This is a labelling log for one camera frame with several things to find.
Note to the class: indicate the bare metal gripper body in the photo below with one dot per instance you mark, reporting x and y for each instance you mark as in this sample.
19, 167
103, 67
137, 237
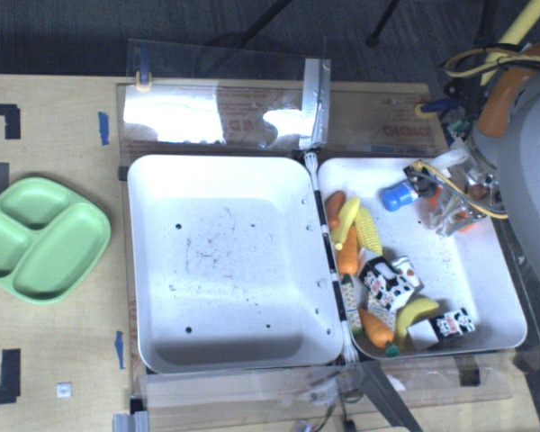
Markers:
483, 189

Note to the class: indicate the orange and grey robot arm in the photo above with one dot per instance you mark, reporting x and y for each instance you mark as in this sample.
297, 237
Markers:
522, 160

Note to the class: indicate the clear bottle with blue cap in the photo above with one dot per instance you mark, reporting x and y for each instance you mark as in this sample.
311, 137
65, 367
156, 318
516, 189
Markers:
398, 196

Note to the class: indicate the white plastic tray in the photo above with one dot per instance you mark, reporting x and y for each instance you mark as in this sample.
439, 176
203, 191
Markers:
468, 286
234, 263

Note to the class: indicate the white carton with fruit print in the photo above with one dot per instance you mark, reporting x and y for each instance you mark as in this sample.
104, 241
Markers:
409, 270

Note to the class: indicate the yellow corn cob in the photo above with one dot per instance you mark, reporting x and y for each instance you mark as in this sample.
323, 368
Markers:
369, 232

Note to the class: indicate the cow print carton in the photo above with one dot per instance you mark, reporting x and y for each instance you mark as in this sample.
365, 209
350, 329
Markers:
387, 284
452, 324

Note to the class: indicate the yellow banana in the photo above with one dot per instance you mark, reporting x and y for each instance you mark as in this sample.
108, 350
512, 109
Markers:
414, 313
347, 216

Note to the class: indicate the orange sausage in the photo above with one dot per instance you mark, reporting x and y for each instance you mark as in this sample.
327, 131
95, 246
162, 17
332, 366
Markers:
334, 203

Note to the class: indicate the orange carrot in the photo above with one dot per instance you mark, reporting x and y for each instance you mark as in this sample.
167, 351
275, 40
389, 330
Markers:
347, 254
375, 331

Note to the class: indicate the orange patterned carton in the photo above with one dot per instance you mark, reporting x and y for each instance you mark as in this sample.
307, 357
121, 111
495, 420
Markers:
351, 304
380, 308

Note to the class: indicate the thin black and white rod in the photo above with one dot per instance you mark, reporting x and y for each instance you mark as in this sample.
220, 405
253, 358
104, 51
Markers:
325, 236

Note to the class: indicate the green divided plate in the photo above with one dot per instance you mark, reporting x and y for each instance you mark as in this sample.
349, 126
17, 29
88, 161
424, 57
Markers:
49, 245

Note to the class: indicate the black cylinder on white bracket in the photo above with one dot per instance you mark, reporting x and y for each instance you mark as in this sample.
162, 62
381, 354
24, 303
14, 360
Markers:
420, 182

